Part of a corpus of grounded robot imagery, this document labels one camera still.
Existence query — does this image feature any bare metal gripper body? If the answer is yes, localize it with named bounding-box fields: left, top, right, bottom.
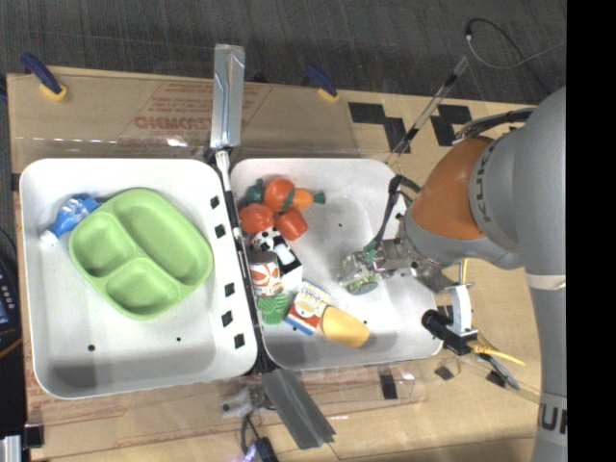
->
left=372, top=237, right=454, bottom=295

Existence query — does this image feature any yellow and white carton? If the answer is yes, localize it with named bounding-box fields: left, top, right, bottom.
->
left=283, top=280, right=332, bottom=338

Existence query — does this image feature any white plastic tray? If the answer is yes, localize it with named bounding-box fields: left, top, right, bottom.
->
left=18, top=157, right=259, bottom=400
left=229, top=157, right=445, bottom=372

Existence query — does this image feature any black and white cow carton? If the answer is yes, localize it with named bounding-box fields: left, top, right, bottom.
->
left=249, top=225, right=305, bottom=294

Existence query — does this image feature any red toy pepper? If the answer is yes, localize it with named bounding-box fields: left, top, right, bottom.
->
left=238, top=202, right=276, bottom=236
left=274, top=207, right=310, bottom=243

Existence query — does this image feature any orange toy carrot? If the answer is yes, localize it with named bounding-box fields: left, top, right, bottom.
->
left=291, top=188, right=327, bottom=212

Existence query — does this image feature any orange and white can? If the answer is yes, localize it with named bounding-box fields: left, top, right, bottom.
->
left=247, top=251, right=284, bottom=299

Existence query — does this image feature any green toy leaf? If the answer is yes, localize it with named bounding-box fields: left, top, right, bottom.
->
left=255, top=292, right=291, bottom=327

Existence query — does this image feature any orange toy tomato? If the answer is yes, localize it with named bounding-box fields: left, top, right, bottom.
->
left=263, top=176, right=296, bottom=213

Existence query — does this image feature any dark green toy vegetable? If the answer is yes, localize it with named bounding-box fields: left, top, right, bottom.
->
left=245, top=178, right=267, bottom=205

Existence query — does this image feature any green divided plate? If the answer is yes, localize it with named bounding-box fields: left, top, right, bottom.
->
left=67, top=187, right=215, bottom=321

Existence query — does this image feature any brown cardboard board red print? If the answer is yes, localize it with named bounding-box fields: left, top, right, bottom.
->
left=5, top=64, right=546, bottom=462

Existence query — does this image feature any blue and white bottle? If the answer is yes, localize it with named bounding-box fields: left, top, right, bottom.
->
left=38, top=192, right=103, bottom=250

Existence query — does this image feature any black cylinder on white bracket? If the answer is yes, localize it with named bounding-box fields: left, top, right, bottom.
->
left=421, top=281, right=480, bottom=356

